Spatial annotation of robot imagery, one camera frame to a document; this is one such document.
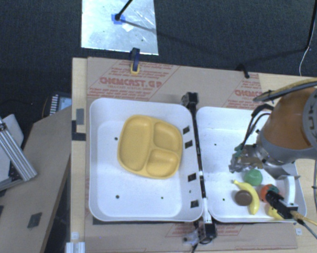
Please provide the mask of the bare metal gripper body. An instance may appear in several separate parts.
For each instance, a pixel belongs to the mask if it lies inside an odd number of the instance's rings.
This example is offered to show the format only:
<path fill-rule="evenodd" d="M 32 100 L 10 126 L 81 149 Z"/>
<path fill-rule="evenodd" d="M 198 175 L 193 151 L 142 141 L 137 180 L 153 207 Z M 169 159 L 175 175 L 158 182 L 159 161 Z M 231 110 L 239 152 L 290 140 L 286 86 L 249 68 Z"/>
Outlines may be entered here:
<path fill-rule="evenodd" d="M 245 145 L 240 154 L 241 163 L 251 163 L 252 169 L 264 169 L 274 179 L 281 179 L 288 175 L 283 168 L 283 162 L 271 157 L 263 146 L 252 144 Z"/>

